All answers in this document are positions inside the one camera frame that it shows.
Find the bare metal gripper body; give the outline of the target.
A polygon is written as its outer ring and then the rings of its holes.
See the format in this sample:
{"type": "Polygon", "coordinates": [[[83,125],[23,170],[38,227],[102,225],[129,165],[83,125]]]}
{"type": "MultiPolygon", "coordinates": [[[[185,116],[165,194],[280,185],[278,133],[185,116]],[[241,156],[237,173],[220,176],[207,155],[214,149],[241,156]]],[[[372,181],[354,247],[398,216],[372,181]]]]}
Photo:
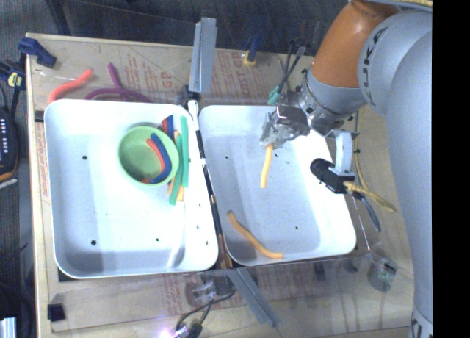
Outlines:
{"type": "Polygon", "coordinates": [[[287,90],[278,99],[275,124],[290,126],[294,131],[294,138],[307,136],[312,130],[318,132],[319,126],[315,121],[317,108],[314,94],[308,88],[287,90]]]}

